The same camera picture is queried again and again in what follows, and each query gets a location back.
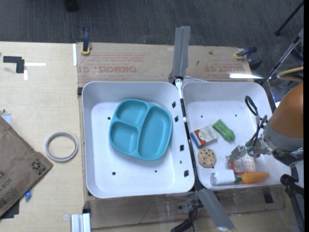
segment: blue plate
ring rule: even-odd
[[[157,160],[169,145],[172,118],[162,107],[137,99],[122,101],[112,117],[109,140],[122,153]]]

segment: orange carrot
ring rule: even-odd
[[[243,184],[252,184],[263,180],[269,176],[269,173],[264,172],[243,172],[241,174],[241,180]]]

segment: gray floor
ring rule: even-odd
[[[257,47],[266,76],[304,26],[303,7],[280,36],[274,32],[302,0],[0,0],[0,41],[74,43],[83,28],[92,42],[174,44],[191,26],[190,45]]]

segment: white plastic tray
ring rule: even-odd
[[[197,153],[200,148],[193,143],[197,162],[197,172],[203,186],[209,189],[233,189],[252,186],[280,185],[280,177],[290,173],[290,168],[275,160],[271,155],[263,155],[256,159],[258,171],[268,172],[270,176],[256,184],[237,184],[225,186],[213,186],[210,183],[212,172],[228,169],[226,156],[237,145],[245,145],[251,139],[256,130],[255,116],[245,103],[245,96],[251,97],[255,103],[259,115],[267,115],[272,112],[264,89],[253,82],[190,82],[183,86],[183,99],[186,108],[187,120],[190,132],[207,125],[213,125],[221,119],[231,130],[236,138],[229,143],[218,134],[216,141],[204,145],[211,148],[217,157],[214,168],[204,168],[197,161]]]
[[[82,98],[86,182],[90,193],[98,198],[113,198],[184,193],[193,187],[195,178],[175,86],[165,82],[91,82],[83,88]],[[126,99],[152,102],[170,113],[172,135],[160,159],[137,159],[111,146],[112,116]]]

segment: robotic arm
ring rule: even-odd
[[[243,157],[261,154],[273,155],[287,166],[304,159],[304,85],[295,86],[288,92],[269,121],[262,121],[263,134],[256,135],[245,146],[237,146],[226,159],[228,163]]]

